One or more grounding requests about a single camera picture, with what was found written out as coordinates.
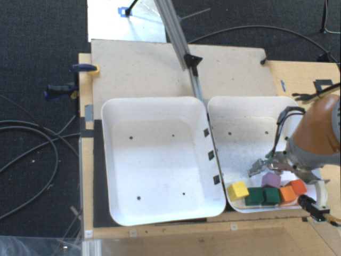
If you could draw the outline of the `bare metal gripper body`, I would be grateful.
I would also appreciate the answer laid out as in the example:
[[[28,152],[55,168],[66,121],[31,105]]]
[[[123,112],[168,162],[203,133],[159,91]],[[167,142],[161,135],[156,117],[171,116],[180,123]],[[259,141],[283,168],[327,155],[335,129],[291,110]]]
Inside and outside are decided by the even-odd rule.
[[[278,168],[282,169],[282,171],[294,173],[293,163],[286,151],[276,151],[273,163],[278,164]]]

